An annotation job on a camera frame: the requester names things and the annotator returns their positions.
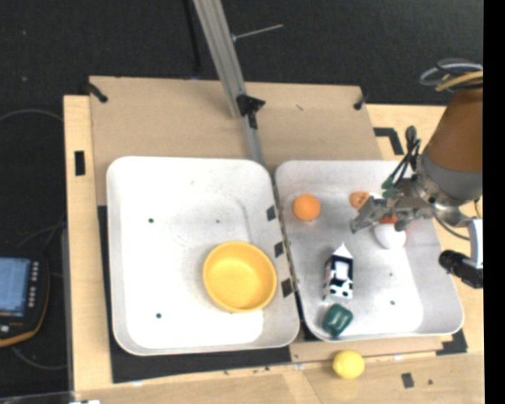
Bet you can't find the yellow lemon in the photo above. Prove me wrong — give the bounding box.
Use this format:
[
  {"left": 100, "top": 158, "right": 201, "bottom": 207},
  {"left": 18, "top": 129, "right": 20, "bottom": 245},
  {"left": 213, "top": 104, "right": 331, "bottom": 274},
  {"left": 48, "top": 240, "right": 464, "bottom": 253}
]
[{"left": 332, "top": 349, "right": 366, "bottom": 380}]

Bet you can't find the orange ball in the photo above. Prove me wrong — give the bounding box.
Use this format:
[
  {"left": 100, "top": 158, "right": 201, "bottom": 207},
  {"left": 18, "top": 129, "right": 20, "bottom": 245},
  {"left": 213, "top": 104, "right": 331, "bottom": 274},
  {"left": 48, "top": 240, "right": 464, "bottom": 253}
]
[{"left": 292, "top": 194, "right": 322, "bottom": 222}]

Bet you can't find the orange doughnut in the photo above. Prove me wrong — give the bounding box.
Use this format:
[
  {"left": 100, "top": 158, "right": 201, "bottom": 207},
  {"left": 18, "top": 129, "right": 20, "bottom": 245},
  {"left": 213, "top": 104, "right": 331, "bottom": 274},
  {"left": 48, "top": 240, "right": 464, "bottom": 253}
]
[{"left": 348, "top": 190, "right": 371, "bottom": 210}]

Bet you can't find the black cylinder on white bracket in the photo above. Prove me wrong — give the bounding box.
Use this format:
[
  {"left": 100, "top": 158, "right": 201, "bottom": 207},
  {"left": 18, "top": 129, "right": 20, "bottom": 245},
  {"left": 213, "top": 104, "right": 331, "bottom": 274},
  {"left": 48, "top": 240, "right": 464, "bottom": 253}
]
[{"left": 439, "top": 219, "right": 484, "bottom": 290}]

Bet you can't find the black and white milk carton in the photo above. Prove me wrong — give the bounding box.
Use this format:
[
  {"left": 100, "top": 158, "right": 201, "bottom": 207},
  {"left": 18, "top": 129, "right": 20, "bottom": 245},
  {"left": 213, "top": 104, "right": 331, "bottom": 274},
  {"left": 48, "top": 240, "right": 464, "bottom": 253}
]
[{"left": 322, "top": 242, "right": 355, "bottom": 300}]

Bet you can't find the white plastic tray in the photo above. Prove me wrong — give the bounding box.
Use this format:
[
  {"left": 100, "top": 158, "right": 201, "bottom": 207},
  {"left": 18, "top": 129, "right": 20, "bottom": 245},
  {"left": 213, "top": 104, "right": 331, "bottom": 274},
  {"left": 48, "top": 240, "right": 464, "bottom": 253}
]
[
  {"left": 274, "top": 159, "right": 465, "bottom": 343},
  {"left": 105, "top": 155, "right": 301, "bottom": 357}
]

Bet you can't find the brown flat board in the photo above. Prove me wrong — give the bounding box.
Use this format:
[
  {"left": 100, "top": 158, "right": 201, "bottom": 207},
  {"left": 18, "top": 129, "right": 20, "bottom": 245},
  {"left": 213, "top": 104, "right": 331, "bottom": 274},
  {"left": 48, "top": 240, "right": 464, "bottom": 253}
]
[{"left": 88, "top": 75, "right": 447, "bottom": 364}]

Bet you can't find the white egg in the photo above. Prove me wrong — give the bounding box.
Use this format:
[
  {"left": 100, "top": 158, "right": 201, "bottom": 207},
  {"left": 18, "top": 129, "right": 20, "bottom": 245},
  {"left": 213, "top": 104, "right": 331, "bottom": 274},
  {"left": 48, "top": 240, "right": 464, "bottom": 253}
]
[{"left": 373, "top": 222, "right": 407, "bottom": 250}]

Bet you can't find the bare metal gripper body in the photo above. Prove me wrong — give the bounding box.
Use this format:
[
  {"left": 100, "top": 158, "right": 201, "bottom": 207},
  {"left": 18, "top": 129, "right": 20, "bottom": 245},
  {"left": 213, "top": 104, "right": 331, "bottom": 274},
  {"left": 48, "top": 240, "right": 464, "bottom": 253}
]
[{"left": 381, "top": 181, "right": 469, "bottom": 231}]

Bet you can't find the yellow bowl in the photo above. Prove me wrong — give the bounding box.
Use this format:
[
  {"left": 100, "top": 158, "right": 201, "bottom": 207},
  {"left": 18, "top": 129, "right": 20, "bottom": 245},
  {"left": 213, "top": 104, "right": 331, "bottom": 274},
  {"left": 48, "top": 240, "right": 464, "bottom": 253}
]
[{"left": 202, "top": 240, "right": 279, "bottom": 314}]

